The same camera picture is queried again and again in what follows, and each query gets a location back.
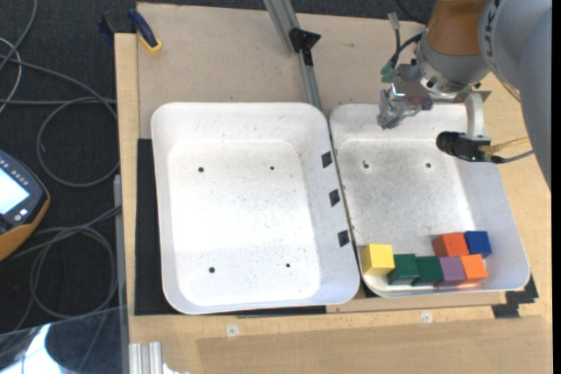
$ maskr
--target green block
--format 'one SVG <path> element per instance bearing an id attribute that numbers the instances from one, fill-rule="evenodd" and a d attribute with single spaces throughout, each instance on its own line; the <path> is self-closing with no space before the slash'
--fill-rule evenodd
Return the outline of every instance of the green block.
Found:
<path id="1" fill-rule="evenodd" d="M 421 276 L 415 254 L 395 254 L 394 262 L 395 268 L 387 275 L 389 285 L 410 286 Z"/>
<path id="2" fill-rule="evenodd" d="M 440 260 L 436 256 L 422 256 L 417 258 L 420 278 L 413 281 L 413 286 L 433 286 L 444 279 Z"/>

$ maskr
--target purple block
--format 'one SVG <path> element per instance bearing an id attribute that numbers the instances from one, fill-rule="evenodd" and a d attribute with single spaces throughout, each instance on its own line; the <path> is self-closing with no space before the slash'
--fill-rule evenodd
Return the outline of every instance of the purple block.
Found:
<path id="1" fill-rule="evenodd" d="M 438 282 L 438 287 L 458 286 L 465 281 L 464 266 L 460 258 L 440 258 L 440 266 L 444 280 Z"/>

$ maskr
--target empty white tray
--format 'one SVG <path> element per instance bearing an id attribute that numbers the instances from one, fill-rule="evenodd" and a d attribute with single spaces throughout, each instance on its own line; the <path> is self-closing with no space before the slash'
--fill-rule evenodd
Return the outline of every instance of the empty white tray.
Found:
<path id="1" fill-rule="evenodd" d="M 380 296 L 515 290 L 529 265 L 497 166 L 453 158 L 436 147 L 441 131 L 465 132 L 463 104 L 437 104 L 396 128 L 376 124 L 377 105 L 334 109 L 330 128 L 349 219 L 358 250 L 390 243 L 394 253 L 434 255 L 431 241 L 445 232 L 486 230 L 493 254 L 488 278 L 472 287 L 391 286 L 384 276 L 363 275 Z"/>
<path id="2" fill-rule="evenodd" d="M 337 304 L 359 270 L 327 120 L 304 103 L 153 114 L 164 293 L 185 314 Z"/>

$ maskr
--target black clamp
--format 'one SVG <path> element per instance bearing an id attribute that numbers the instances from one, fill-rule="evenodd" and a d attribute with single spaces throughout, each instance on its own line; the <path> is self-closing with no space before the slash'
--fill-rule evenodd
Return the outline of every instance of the black clamp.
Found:
<path id="1" fill-rule="evenodd" d="M 300 28 L 293 28 L 288 34 L 292 47 L 296 53 L 302 52 L 304 63 L 306 66 L 313 67 L 314 61 L 312 60 L 312 47 L 322 37 L 322 35 L 312 32 L 306 32 Z"/>

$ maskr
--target wooden table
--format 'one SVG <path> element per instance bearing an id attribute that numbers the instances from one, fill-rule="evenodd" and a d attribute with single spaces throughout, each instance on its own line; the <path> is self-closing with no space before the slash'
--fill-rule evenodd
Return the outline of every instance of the wooden table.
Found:
<path id="1" fill-rule="evenodd" d="M 535 303 L 520 305 L 521 318 L 495 319 L 490 305 L 506 297 L 494 292 L 405 300 L 359 295 L 322 315 L 135 316 L 136 151 L 137 139 L 150 137 L 151 111 L 172 100 L 302 99 L 295 58 L 281 54 L 266 12 L 152 4 L 138 9 L 164 49 L 151 56 L 136 35 L 116 36 L 131 342 L 162 342 L 167 364 L 191 374 L 372 372 L 374 367 L 407 373 L 552 371 L 550 191 L 533 157 L 500 166 L 540 295 Z M 313 15 L 299 20 L 302 28 L 323 35 L 314 60 L 325 113 L 341 102 L 377 102 L 378 73 L 394 45 L 387 21 Z M 421 29 L 413 23 L 401 27 L 405 38 Z M 158 75 L 151 79 L 151 74 Z M 279 76 L 285 76 L 285 85 Z M 485 109 L 494 142 L 524 136 L 520 107 L 494 76 L 487 76 L 482 89 L 493 92 Z M 232 324 L 237 337 L 227 336 Z"/>

